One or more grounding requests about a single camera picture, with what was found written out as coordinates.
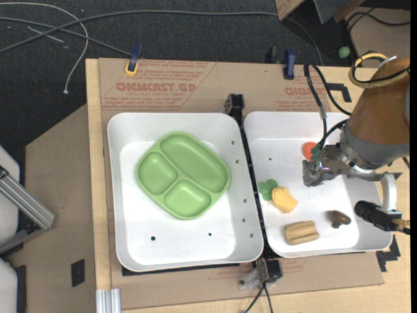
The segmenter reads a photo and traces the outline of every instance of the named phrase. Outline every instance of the white cable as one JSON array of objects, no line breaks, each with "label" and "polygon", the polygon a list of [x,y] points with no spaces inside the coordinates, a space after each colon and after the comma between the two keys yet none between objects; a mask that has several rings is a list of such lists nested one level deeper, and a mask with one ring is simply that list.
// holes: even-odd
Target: white cable
[{"label": "white cable", "polygon": [[[45,4],[45,3],[10,2],[10,3],[0,3],[0,5],[27,5],[27,6],[42,6],[42,7],[54,8],[54,9],[60,10],[61,12],[64,12],[65,14],[67,14],[67,15],[71,16],[71,17],[72,17],[73,19],[75,19],[76,21],[79,21],[79,18],[77,18],[77,16],[75,16],[75,15],[71,14],[71,13],[70,13],[70,12],[68,12],[67,10],[62,9],[61,7],[58,7],[58,6],[48,5],[48,4]],[[68,92],[68,84],[70,83],[70,79],[71,79],[71,77],[72,77],[72,74],[74,73],[75,69],[76,69],[76,68],[77,68],[77,66],[79,65],[79,62],[83,59],[83,57],[84,57],[84,55],[85,55],[85,52],[87,51],[87,48],[88,48],[88,46],[89,46],[89,34],[88,34],[88,32],[87,32],[87,30],[86,30],[85,26],[83,25],[83,23],[82,23],[82,22],[80,22],[79,24],[82,26],[82,28],[83,28],[83,30],[84,30],[84,33],[85,33],[85,37],[86,37],[87,39],[85,40],[84,50],[82,51],[82,53],[81,53],[80,57],[79,57],[79,58],[78,58],[78,60],[76,61],[76,63],[75,63],[75,65],[74,65],[74,67],[72,67],[72,70],[70,71],[70,74],[68,75],[68,78],[66,79],[65,89],[64,89],[64,92],[63,92],[64,94],[69,94],[69,92]]]}]

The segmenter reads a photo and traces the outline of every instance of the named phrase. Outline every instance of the black cable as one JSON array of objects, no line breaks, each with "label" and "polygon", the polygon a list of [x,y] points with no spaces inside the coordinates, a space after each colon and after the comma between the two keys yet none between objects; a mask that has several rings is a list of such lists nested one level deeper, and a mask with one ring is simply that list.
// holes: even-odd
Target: black cable
[{"label": "black cable", "polygon": [[[18,22],[18,23],[26,23],[26,24],[31,24],[31,25],[37,25],[39,27],[47,27],[47,28],[50,28],[50,29],[55,28],[53,25],[49,25],[49,24],[45,24],[45,23],[39,23],[39,22],[34,22],[34,21],[29,21],[29,20],[21,20],[21,19],[18,19],[18,18],[6,18],[6,17],[3,17],[3,16],[0,16],[0,20],[10,21],[10,22]],[[124,55],[128,55],[129,57],[132,55],[132,52],[127,52],[127,51],[120,50],[120,49],[118,49],[118,48],[116,48],[116,47],[114,47],[112,45],[109,45],[109,44],[106,44],[104,42],[101,42],[101,41],[99,41],[97,39],[91,38],[90,36],[88,36],[88,38],[87,38],[87,36],[85,36],[83,34],[75,33],[73,31],[70,31],[70,30],[67,30],[67,29],[60,29],[59,31],[62,31],[64,33],[68,33],[68,34],[71,34],[71,35],[74,35],[74,36],[77,36],[77,37],[80,37],[80,38],[83,38],[83,39],[88,39],[91,42],[94,42],[96,44],[99,44],[101,46],[104,46],[105,48],[114,50],[116,52],[122,53]]]},{"label": "black cable", "polygon": [[408,72],[409,74],[410,74],[410,66],[408,66],[408,67],[406,67],[406,68],[404,68],[404,69],[402,69],[402,70],[399,70],[398,72],[395,72],[395,73],[393,73],[393,74],[391,74],[391,75],[389,75],[389,76],[385,76],[385,77],[383,77],[383,78],[377,78],[377,79],[370,79],[370,80],[366,80],[366,81],[364,81],[364,80],[359,80],[357,77],[356,77],[356,69],[359,67],[359,65],[358,66],[355,66],[354,65],[354,63],[353,63],[353,65],[352,65],[352,77],[354,78],[354,80],[356,81],[356,82],[359,82],[359,83],[366,83],[366,84],[368,84],[368,83],[375,83],[375,82],[381,82],[381,81],[386,81],[386,80],[390,80],[390,79],[394,79],[396,76],[399,76],[400,74],[402,74],[402,73],[404,73],[404,72]]},{"label": "black cable", "polygon": [[311,40],[311,43],[314,45],[314,48],[315,48],[315,50],[317,52],[317,55],[319,56],[320,65],[324,65],[323,58],[321,57],[320,49],[319,49],[318,45],[316,44],[316,42],[314,41],[313,37],[308,33],[308,31],[301,24],[299,24],[297,21],[294,21],[291,18],[285,18],[285,20],[288,20],[288,21],[293,22],[294,24],[296,24],[297,26],[299,26],[299,28],[301,28],[301,30],[303,30],[303,32]]},{"label": "black cable", "polygon": [[319,113],[320,113],[320,117],[323,121],[323,137],[326,135],[327,133],[327,122],[326,122],[326,112],[323,108],[323,104],[321,103],[321,100],[319,98],[319,95],[317,94],[314,86],[313,86],[313,81],[311,80],[311,76],[310,76],[310,71],[309,71],[309,66],[311,65],[311,63],[305,64],[304,65],[304,75],[307,78],[307,84],[308,87],[310,88],[310,91],[317,103],[317,107],[319,109]]},{"label": "black cable", "polygon": [[265,289],[266,298],[268,299],[269,311],[270,311],[270,313],[274,313],[274,310],[272,309],[271,298],[269,296],[268,289],[266,288],[266,283],[263,284],[263,288]]},{"label": "black cable", "polygon": [[326,142],[327,137],[331,135],[334,131],[336,131],[338,128],[342,128],[348,120],[345,119],[344,121],[340,121],[339,123],[335,124],[319,141],[319,147],[320,149],[323,149],[324,143]]},{"label": "black cable", "polygon": [[[346,30],[347,30],[347,34],[349,35],[350,33],[351,33],[351,31],[352,31],[352,28],[362,19],[362,18],[364,18],[366,15],[369,15],[369,13],[370,12],[372,12],[372,10],[374,10],[375,9],[375,7],[372,7],[371,9],[369,9],[367,12],[357,12],[357,13],[354,13],[354,14],[352,14],[348,19],[347,19],[347,21],[346,21],[346,26],[347,26],[347,28],[346,28]],[[351,25],[350,23],[351,23],[351,20],[356,16],[356,15],[360,15],[360,17],[355,21],[355,22],[353,22],[353,24]]]},{"label": "black cable", "polygon": [[407,159],[406,156],[403,156],[403,161],[404,161],[405,165],[408,167],[408,169],[410,169],[410,162],[409,162],[409,160]]},{"label": "black cable", "polygon": [[354,13],[354,14],[352,14],[351,15],[351,17],[349,18],[349,20],[351,20],[354,16],[357,16],[357,15],[361,15],[361,17],[360,18],[358,18],[350,27],[349,27],[349,33],[352,31],[352,28],[353,28],[353,26],[355,25],[355,24],[357,24],[358,23],[358,21],[359,20],[361,20],[363,17],[365,17],[365,16],[367,16],[367,17],[369,17],[369,18],[371,18],[372,20],[375,20],[376,22],[379,22],[379,23],[381,23],[381,24],[384,24],[384,25],[388,25],[388,26],[390,26],[390,27],[398,27],[398,26],[401,26],[401,25],[408,25],[408,24],[411,24],[411,21],[407,21],[407,22],[399,22],[399,23],[393,23],[393,22],[387,22],[387,21],[384,21],[384,20],[382,20],[382,19],[380,19],[380,18],[377,18],[376,16],[374,16],[374,15],[371,15],[370,14],[370,12],[372,11],[372,10],[374,10],[375,8],[371,8],[369,11],[367,11],[367,12],[356,12],[356,13]]},{"label": "black cable", "polygon": [[332,103],[333,103],[333,105],[340,111],[340,112],[343,112],[345,115],[348,115],[348,116],[350,116],[351,115],[351,113],[350,112],[348,112],[347,110],[344,110],[337,102],[336,102],[336,100],[334,99],[334,97],[333,97],[333,95],[332,95],[332,92],[330,91],[330,88],[329,88],[329,86],[328,86],[328,84],[327,84],[327,81],[326,81],[326,79],[324,78],[324,76],[323,76],[323,73],[320,71],[320,69],[319,69],[319,67],[317,67],[317,65],[314,65],[314,64],[312,64],[312,63],[310,63],[309,64],[311,67],[313,67],[316,71],[317,71],[317,73],[318,73],[318,75],[320,76],[320,79],[321,79],[321,81],[323,82],[323,85],[324,85],[324,88],[326,89],[326,92],[327,92],[327,95],[328,95],[328,97],[330,98],[330,101],[332,101]]},{"label": "black cable", "polygon": [[262,288],[259,290],[258,294],[256,295],[255,298],[253,298],[253,301],[250,303],[249,307],[245,310],[244,313],[248,313],[250,311],[250,309],[252,308],[252,306],[256,303],[256,301],[258,300],[259,296],[261,295],[263,291],[263,286]]},{"label": "black cable", "polygon": [[[25,39],[21,42],[12,44],[10,46],[7,46],[6,48],[0,49],[0,53],[9,51],[9,50],[14,49],[14,48],[17,48],[18,46],[30,43],[30,42],[32,42],[32,41],[34,41],[34,40],[36,40],[36,39],[38,39],[42,36],[46,36],[50,33],[56,32],[58,30],[62,30],[64,28],[71,27],[71,26],[76,25],[78,23],[85,23],[85,22],[88,22],[88,21],[98,20],[100,18],[108,18],[108,17],[113,17],[113,16],[128,15],[128,14],[178,14],[178,15],[198,15],[198,16],[273,16],[273,17],[276,17],[276,18],[278,17],[278,14],[269,13],[269,12],[189,12],[189,11],[186,11],[186,10],[124,10],[122,12],[113,12],[113,13],[89,16],[89,17],[86,17],[86,18],[83,18],[83,19],[79,19],[79,20],[75,20],[75,21],[72,21],[72,22],[62,24],[62,25],[58,25],[56,27],[51,26],[50,30],[48,30],[48,31],[46,31],[42,34],[35,35],[35,36],[33,36],[31,38],[28,38],[28,39]],[[313,37],[298,22],[296,22],[294,20],[291,20],[289,18],[288,18],[288,20],[290,22],[293,22],[297,26],[299,26],[301,28],[301,30],[303,30],[303,32],[305,32],[305,34],[307,34],[307,36],[309,37],[309,39],[311,40],[312,44],[314,45],[314,47],[317,51],[317,55],[319,56],[320,64],[323,65],[323,58],[321,57],[319,47],[315,43]]]}]

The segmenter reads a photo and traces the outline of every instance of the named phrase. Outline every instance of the green ball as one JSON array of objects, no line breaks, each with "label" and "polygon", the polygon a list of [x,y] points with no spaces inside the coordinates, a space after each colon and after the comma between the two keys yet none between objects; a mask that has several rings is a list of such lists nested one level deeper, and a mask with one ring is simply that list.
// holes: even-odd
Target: green ball
[{"label": "green ball", "polygon": [[342,46],[338,51],[339,57],[344,59],[348,58],[348,56],[351,54],[351,49],[349,49],[348,46]]}]

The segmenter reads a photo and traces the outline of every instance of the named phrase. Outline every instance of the orange toy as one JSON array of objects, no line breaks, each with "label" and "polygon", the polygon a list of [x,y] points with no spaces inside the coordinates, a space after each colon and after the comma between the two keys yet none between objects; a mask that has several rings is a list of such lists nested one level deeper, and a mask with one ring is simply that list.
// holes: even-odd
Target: orange toy
[{"label": "orange toy", "polygon": [[305,156],[305,158],[309,161],[311,161],[311,157],[313,156],[313,153],[311,153],[311,150],[317,145],[315,142],[307,142],[304,143],[302,146],[302,154]]}]

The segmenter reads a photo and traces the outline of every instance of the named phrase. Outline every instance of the white tray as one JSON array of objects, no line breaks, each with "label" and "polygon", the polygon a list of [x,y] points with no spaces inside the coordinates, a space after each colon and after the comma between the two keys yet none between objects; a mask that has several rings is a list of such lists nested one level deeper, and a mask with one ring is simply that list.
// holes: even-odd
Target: white tray
[{"label": "white tray", "polygon": [[[170,132],[192,134],[229,166],[227,192],[203,215],[181,220],[139,187],[135,167]],[[263,236],[240,130],[223,113],[120,113],[108,125],[116,250],[135,272],[242,263],[263,251]]]},{"label": "white tray", "polygon": [[0,312],[16,313],[18,306],[18,276],[15,270],[0,258]]},{"label": "white tray", "polygon": [[[340,113],[328,113],[328,128],[346,119]],[[318,142],[323,136],[323,123],[318,113],[253,112],[244,120],[250,153],[257,182],[268,179],[289,189],[298,205],[288,214],[277,209],[262,195],[262,212],[269,245],[275,253],[286,258],[382,250],[389,246],[392,234],[377,229],[354,213],[360,200],[381,204],[375,183],[348,179],[342,175],[322,185],[306,187],[302,180],[302,145]],[[339,141],[340,131],[328,138],[328,143]],[[350,216],[352,223],[338,229],[331,227],[327,211],[339,210]],[[320,237],[301,245],[289,245],[284,227],[293,222],[312,220]]]}]

